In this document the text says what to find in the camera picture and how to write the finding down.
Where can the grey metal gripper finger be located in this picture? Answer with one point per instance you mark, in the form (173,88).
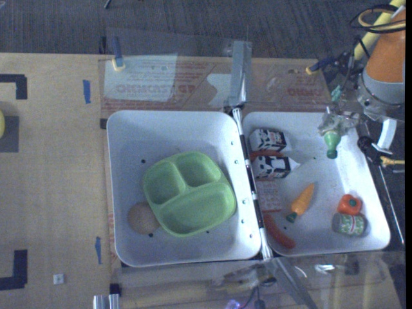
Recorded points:
(347,122)
(328,124)

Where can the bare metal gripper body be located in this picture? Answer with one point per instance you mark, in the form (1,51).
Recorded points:
(384,112)

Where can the green plastic bottle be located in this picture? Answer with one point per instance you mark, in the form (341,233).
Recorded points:
(331,143)

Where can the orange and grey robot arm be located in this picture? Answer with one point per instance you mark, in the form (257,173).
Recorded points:
(386,60)

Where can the white plastic tray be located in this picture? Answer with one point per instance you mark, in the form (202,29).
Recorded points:
(325,179)
(167,134)

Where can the black and white milk carton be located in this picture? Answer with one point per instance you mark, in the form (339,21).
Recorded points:
(273,167)
(267,140)

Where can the orange carrot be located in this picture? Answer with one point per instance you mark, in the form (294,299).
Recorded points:
(302,201)

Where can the white packet with red print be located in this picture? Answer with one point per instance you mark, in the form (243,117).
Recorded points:
(268,196)

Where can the green and white can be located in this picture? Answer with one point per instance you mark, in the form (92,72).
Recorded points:
(349,224)

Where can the brown cardboard board red print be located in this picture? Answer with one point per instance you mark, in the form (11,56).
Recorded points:
(196,85)

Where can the green divided plate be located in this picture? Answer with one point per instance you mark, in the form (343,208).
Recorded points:
(193,201)

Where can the tan round biscuit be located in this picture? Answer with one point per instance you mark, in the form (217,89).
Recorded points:
(140,219)

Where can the small white square block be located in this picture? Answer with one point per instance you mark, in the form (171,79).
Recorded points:
(58,279)

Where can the yellow round object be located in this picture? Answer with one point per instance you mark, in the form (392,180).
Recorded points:
(1,124)

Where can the black cylinder on white bracket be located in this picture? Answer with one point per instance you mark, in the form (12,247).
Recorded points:
(370,148)

